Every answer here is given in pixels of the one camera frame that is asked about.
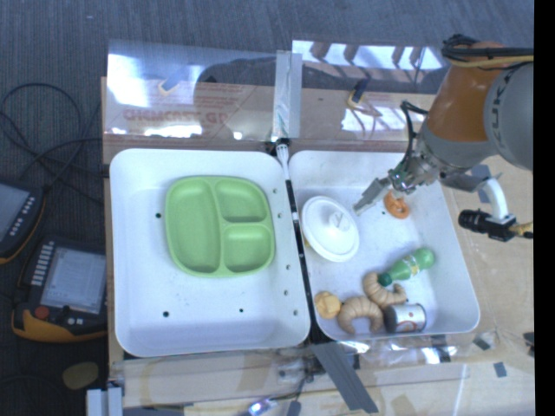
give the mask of croissant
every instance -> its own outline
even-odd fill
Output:
[[[352,321],[357,317],[368,317],[372,331],[379,330],[383,325],[383,312],[366,296],[354,296],[347,299],[337,315],[337,323],[344,331],[353,335],[355,327],[353,327]]]
[[[375,271],[370,271],[363,278],[362,289],[364,294],[381,309],[407,301],[407,291],[399,283],[393,285],[393,292],[389,291],[378,283],[378,274]]]

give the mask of can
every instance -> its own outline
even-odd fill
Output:
[[[383,310],[383,323],[389,333],[422,331],[426,327],[426,310],[419,303],[388,305]]]

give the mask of green bottle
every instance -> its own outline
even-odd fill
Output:
[[[422,270],[430,268],[435,262],[434,253],[428,248],[419,248],[414,253],[399,259],[385,273],[378,276],[381,286],[387,287],[394,281],[405,281]]]

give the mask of green plate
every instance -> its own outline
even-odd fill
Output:
[[[190,274],[242,275],[263,269],[274,258],[268,200],[247,179],[180,179],[167,192],[165,216],[172,259]]]

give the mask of tape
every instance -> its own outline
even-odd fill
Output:
[[[493,368],[495,368],[495,373],[498,378],[504,378],[506,376],[505,364],[503,362],[494,363]]]
[[[474,343],[474,345],[480,347],[484,351],[486,351],[486,350],[488,350],[492,347],[490,344],[488,344],[486,341],[484,341],[479,336],[476,336],[476,338],[473,340],[473,343]]]
[[[450,362],[451,354],[449,353],[449,347],[447,346],[447,338],[445,335],[433,335],[431,339],[434,350],[440,359],[440,363]]]

